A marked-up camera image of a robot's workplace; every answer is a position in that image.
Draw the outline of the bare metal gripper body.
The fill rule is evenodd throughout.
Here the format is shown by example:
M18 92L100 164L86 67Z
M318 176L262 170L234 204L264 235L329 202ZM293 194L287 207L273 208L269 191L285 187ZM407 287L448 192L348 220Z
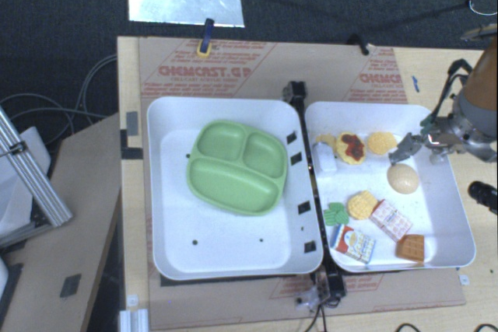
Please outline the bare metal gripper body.
M427 118L423 126L423 143L431 151L468 153L485 163L497 162L491 146L495 140L460 117L436 117L433 122Z

